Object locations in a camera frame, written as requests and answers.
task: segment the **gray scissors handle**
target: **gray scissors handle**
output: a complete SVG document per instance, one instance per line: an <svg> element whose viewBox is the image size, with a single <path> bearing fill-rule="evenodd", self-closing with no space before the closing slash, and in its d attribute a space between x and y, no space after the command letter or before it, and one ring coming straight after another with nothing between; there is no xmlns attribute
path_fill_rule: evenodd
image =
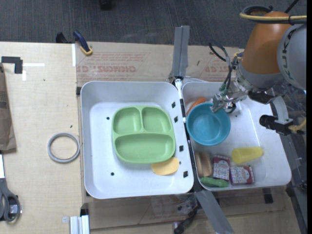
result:
<svg viewBox="0 0 312 234"><path fill-rule="evenodd" d="M10 205L17 205L17 213L10 213ZM5 178L0 178L0 218L11 222L20 215L20 202L15 194L11 193L6 185Z"/></svg>

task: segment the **gray ring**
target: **gray ring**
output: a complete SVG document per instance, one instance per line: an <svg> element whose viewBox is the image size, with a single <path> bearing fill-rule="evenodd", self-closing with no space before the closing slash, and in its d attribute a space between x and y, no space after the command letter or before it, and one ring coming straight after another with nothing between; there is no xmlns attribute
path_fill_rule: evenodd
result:
<svg viewBox="0 0 312 234"><path fill-rule="evenodd" d="M58 138L58 137L69 137L71 138L77 145L77 151L76 153L70 157L70 158L65 158L65 159L62 159L62 158L58 158L56 156L54 156L54 154L51 152L51 144L52 142ZM68 162L71 162L73 161L75 158L77 158L77 156L79 155L79 152L80 152L80 144L79 144L79 140L78 138L73 135L72 133L68 133L68 132L60 132L60 133L57 133L57 134L54 134L50 139L49 139L49 142L48 142L48 154L50 156L50 158L52 160L54 160L55 162L58 162L58 163L68 163Z"/></svg>

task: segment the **orange carrot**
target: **orange carrot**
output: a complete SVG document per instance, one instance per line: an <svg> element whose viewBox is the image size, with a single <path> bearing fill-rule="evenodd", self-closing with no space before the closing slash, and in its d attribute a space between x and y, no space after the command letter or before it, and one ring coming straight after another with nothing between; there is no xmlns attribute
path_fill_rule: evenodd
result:
<svg viewBox="0 0 312 234"><path fill-rule="evenodd" d="M196 105L198 104L201 104L201 103L204 103L206 101L206 98L205 97L199 97L189 108L189 110L186 112L186 115L190 112L190 110L192 108L194 108Z"/></svg>

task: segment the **green plate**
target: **green plate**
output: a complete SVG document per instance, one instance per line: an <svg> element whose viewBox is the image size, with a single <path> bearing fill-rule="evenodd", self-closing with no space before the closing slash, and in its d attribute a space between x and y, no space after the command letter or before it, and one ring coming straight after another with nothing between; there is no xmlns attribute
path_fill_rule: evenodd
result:
<svg viewBox="0 0 312 234"><path fill-rule="evenodd" d="M159 107L120 108L113 116L112 130L114 150L123 161L157 163L175 153L172 121Z"/></svg>

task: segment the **white tray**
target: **white tray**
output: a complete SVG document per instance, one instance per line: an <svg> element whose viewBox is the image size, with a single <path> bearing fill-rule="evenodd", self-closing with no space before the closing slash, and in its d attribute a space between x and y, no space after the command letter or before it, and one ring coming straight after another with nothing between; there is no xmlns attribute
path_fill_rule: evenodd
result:
<svg viewBox="0 0 312 234"><path fill-rule="evenodd" d="M182 95L186 111L199 97L207 101L213 98L221 83L217 82L188 82L183 86ZM231 130L228 137L216 146L202 146L192 139L194 152L207 151L212 160L215 154L231 157L231 151L238 147L260 146L264 150L262 157L231 166L251 165L255 183L250 185L229 185L229 187L207 187L211 191L226 191L244 188L283 186L289 183L292 173L279 134L261 126L259 119L262 115L272 115L270 105L263 105L247 98L236 104L237 108L229 114Z"/></svg>
<svg viewBox="0 0 312 234"><path fill-rule="evenodd" d="M167 82L91 81L82 87L80 97L84 183L92 197L182 194L193 187L194 175L180 101L173 85ZM180 161L174 174L156 175L150 164L127 163L117 157L112 144L112 117L121 107L131 105L158 106L169 114L175 133L174 156Z"/></svg>

